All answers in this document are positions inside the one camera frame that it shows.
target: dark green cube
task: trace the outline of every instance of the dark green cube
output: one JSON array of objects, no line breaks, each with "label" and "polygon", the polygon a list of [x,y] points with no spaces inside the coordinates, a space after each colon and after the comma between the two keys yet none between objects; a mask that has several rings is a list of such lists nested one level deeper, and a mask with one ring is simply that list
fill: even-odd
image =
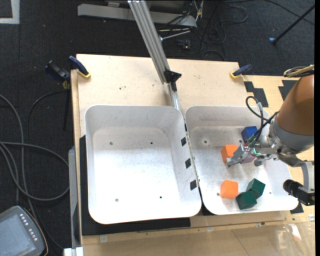
[{"label": "dark green cube", "polygon": [[255,199],[258,199],[262,196],[264,190],[265,190],[266,184],[262,183],[260,180],[253,179],[249,182],[246,191],[252,191]]},{"label": "dark green cube", "polygon": [[256,197],[251,190],[238,194],[235,199],[240,210],[252,208],[257,204]]}]

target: black carpet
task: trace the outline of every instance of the black carpet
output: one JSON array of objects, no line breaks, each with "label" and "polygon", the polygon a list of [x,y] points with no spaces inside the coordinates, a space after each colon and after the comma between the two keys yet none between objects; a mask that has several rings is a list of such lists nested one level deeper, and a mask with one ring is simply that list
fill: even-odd
[{"label": "black carpet", "polygon": [[[11,15],[7,2],[10,1],[1,0],[0,18]],[[69,70],[68,57],[76,53],[149,56],[135,21],[79,17],[77,6],[82,3],[104,5],[105,1],[23,0],[20,24],[0,23],[0,95],[16,107],[25,142],[48,148],[66,160],[74,145],[72,109],[68,106],[69,117],[66,130],[63,130],[67,94],[60,82],[46,74],[48,61],[53,60],[60,68]],[[221,1],[212,15],[218,3],[204,2],[198,30],[163,42],[167,58],[238,62],[240,67],[251,64],[248,75],[266,76],[282,76],[287,69],[314,64],[315,10],[276,45],[269,40],[296,21],[315,3],[314,0]],[[168,35],[171,35],[170,31],[161,33],[162,37]],[[177,45],[176,41],[182,39],[191,41],[189,51]],[[34,102],[53,92],[62,93],[46,96],[34,106],[30,115]],[[0,140],[21,141],[15,114],[2,99]],[[21,172],[21,148],[8,147]],[[38,149],[27,152],[25,148],[24,151],[28,190],[31,192],[32,188],[33,195],[41,198],[62,193],[69,185],[67,167],[56,157]],[[16,204],[16,187],[1,154],[0,191],[1,213]],[[24,195],[20,194],[18,203],[30,210]],[[59,246],[71,247],[69,195],[55,202],[34,204],[43,223],[41,226],[47,230],[48,255],[62,255]]]}]

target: orange cube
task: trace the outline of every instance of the orange cube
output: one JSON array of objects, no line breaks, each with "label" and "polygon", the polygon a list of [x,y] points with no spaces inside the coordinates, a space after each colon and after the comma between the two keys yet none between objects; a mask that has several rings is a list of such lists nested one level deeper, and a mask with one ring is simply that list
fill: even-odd
[{"label": "orange cube", "polygon": [[238,182],[225,179],[220,185],[220,196],[222,198],[234,199],[239,194]]},{"label": "orange cube", "polygon": [[224,163],[227,162],[227,158],[231,158],[234,155],[234,152],[237,150],[237,145],[225,145],[221,149],[221,156]]}]

